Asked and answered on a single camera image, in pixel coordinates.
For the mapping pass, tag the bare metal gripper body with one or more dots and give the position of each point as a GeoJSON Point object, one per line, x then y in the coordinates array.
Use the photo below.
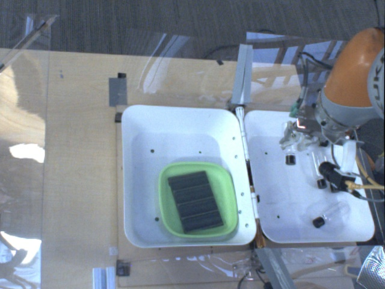
{"type": "Point", "coordinates": [309, 120]}

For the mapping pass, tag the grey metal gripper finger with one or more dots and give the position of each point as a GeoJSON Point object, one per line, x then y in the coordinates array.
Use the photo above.
{"type": "Point", "coordinates": [306, 142]}
{"type": "Point", "coordinates": [285, 136]}

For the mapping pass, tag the clear bottle with black cap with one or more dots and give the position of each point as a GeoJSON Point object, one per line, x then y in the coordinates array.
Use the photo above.
{"type": "Point", "coordinates": [320, 182]}
{"type": "Point", "coordinates": [329, 215]}
{"type": "Point", "coordinates": [290, 159]}

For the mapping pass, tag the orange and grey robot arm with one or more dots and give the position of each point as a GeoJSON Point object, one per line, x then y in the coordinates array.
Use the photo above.
{"type": "Point", "coordinates": [349, 77]}

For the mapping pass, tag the white plastic tray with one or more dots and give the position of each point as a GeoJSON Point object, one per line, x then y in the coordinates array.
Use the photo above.
{"type": "Point", "coordinates": [180, 131]}
{"type": "Point", "coordinates": [282, 197]}

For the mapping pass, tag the black ribbed rectangular block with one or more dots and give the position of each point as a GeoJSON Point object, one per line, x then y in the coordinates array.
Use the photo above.
{"type": "Point", "coordinates": [195, 202]}

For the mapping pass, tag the green square bowl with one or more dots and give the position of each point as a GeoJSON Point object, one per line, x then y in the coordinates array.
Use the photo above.
{"type": "Point", "coordinates": [168, 197]}

